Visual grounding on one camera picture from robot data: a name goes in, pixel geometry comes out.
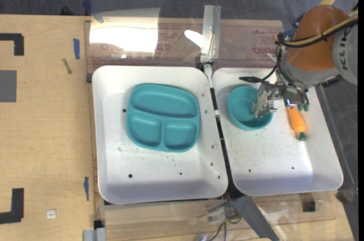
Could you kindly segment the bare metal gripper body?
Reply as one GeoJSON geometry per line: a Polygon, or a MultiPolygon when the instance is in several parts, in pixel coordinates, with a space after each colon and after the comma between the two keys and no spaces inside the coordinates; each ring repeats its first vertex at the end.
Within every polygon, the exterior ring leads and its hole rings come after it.
{"type": "Polygon", "coordinates": [[[277,80],[272,84],[269,81],[261,81],[257,92],[258,107],[273,106],[274,101],[282,100],[286,107],[305,107],[309,104],[306,92],[291,84],[277,80]]]}

